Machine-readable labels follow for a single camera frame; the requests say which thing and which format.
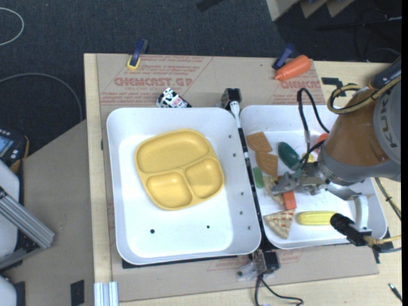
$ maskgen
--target cardboard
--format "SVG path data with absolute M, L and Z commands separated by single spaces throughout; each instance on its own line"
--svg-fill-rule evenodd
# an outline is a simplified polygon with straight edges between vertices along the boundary
M 237 271 L 248 256 L 167 265 L 126 266 L 115 244 L 115 223 L 106 118 L 123 106 L 155 106 L 156 98 L 171 87 L 193 107 L 217 106 L 226 88 L 240 88 L 241 107 L 295 105 L 296 93 L 308 88 L 317 104 L 325 104 L 316 69 L 290 80 L 274 80 L 272 58 L 143 55 L 139 68 L 126 68 L 126 54 L 97 54 L 106 198 L 113 280 L 120 301 L 251 288 L 255 281 L 240 280 Z M 372 250 L 350 244 L 277 250 L 281 268 L 267 278 L 270 284 L 287 284 L 378 273 Z

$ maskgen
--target white tray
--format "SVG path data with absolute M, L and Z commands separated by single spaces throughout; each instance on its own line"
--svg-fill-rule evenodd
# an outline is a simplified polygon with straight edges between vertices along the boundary
M 221 108 L 119 108 L 106 122 L 119 254 L 135 265 L 250 254 L 261 240 L 235 120 Z M 211 143 L 225 185 L 210 200 L 177 211 L 149 198 L 133 154 L 144 140 L 195 129 Z
M 316 142 L 318 136 L 324 133 L 324 131 L 317 122 L 312 107 L 305 105 L 303 109 L 312 134 L 312 141 Z M 337 115 L 330 112 L 325 105 L 317 106 L 317 110 L 322 123 L 330 129 Z M 240 120 L 246 136 L 259 131 L 265 133 L 273 148 L 272 154 L 278 155 L 277 144 L 279 142 L 288 143 L 300 156 L 306 152 L 305 136 L 297 105 L 247 106 L 242 110 Z M 251 166 L 254 168 L 257 166 L 255 152 L 250 148 L 249 157 Z M 283 175 L 286 171 L 292 172 L 279 160 L 278 175 Z M 373 237 L 382 238 L 386 234 L 387 225 L 372 181 L 370 179 L 365 180 L 364 183 L 350 186 L 350 189 L 368 196 L 368 226 L 372 229 Z M 256 188 L 256 192 L 262 217 L 284 210 L 284 207 L 274 202 L 264 189 Z M 295 198 L 297 205 L 295 213 L 314 210 L 332 210 L 354 221 L 356 220 L 354 202 L 344 201 L 329 192 L 323 191 L 322 193 L 312 196 L 301 192 L 299 189 L 295 189 Z M 304 226 L 294 220 L 288 239 L 283 239 L 276 235 L 266 223 L 264 223 L 264 228 L 269 241 L 281 249 L 348 243 L 345 236 L 336 231 L 332 226 Z

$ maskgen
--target wooden table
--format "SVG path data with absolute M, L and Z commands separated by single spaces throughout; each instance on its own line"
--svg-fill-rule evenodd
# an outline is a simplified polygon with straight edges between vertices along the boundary
M 340 78 L 344 84 L 349 82 L 363 85 L 368 79 L 383 69 L 385 64 L 363 62 L 314 62 L 319 78 Z M 89 175 L 91 183 L 92 235 L 94 253 L 94 281 L 107 283 L 112 281 L 110 262 L 110 244 L 106 215 L 106 191 L 103 152 L 101 150 L 101 119 L 99 109 L 98 65 L 96 54 L 84 55 L 85 90 L 87 109 L 87 131 L 89 147 Z M 334 86 L 323 85 L 323 94 L 327 98 Z M 401 185 L 384 180 L 386 189 L 397 205 L 401 205 Z M 391 236 L 401 233 L 401 223 L 391 207 L 383 200 L 378 190 L 382 207 L 388 222 Z M 317 282 L 286 284 L 273 289 L 280 295 L 302 298 L 306 305 L 399 305 L 400 301 L 391 292 L 388 284 L 393 283 L 402 291 L 402 254 L 401 252 L 380 255 L 379 274 L 364 277 L 350 277 Z M 260 303 L 286 305 L 270 294 L 265 288 L 259 292 Z M 148 305 L 254 305 L 254 288 L 237 289 L 216 293 L 176 296 L 152 300 L 120 303 L 123 306 Z

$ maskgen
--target orange block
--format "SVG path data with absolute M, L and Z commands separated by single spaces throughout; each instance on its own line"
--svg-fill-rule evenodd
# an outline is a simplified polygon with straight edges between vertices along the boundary
M 293 191 L 283 193 L 286 210 L 294 210 L 296 208 L 296 199 Z

